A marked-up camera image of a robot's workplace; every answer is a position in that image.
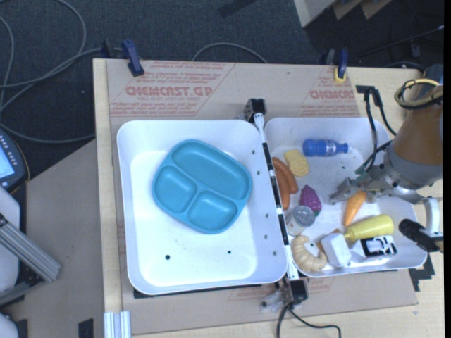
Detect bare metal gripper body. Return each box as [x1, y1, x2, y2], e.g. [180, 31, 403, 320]
[354, 165, 426, 205]

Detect orange carrot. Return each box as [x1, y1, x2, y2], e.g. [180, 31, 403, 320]
[343, 189, 369, 227]

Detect purple grapes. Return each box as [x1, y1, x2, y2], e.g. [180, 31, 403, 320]
[299, 184, 323, 218]

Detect yellow squeeze bottle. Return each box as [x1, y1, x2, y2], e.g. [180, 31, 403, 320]
[342, 213, 395, 244]

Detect small silver can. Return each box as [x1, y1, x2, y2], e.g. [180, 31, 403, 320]
[285, 205, 316, 237]

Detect blue plastic bottle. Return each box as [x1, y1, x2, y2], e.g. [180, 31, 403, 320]
[302, 138, 350, 158]

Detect yellow corn cob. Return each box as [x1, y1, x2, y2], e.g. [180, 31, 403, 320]
[283, 149, 311, 178]

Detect white plastic tray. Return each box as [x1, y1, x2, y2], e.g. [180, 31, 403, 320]
[263, 116, 428, 279]
[116, 119, 288, 296]

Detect orange sausage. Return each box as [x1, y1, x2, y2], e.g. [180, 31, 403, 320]
[276, 170, 292, 211]

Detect red-orange sausage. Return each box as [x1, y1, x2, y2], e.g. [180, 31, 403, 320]
[271, 156, 299, 194]

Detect black and white carton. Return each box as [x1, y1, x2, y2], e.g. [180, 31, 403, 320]
[350, 234, 399, 264]

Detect beige croissant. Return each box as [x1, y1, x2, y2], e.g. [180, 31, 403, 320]
[290, 234, 329, 273]

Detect thin black and white rod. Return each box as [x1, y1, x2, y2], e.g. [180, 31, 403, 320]
[253, 112, 301, 280]

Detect blue divided plate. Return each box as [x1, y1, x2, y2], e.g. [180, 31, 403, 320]
[151, 139, 254, 235]

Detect brown cardboard board red print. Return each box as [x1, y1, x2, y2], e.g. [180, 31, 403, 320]
[105, 59, 429, 336]

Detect black cylinder on white bracket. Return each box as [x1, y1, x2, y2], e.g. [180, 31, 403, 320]
[398, 195, 445, 254]

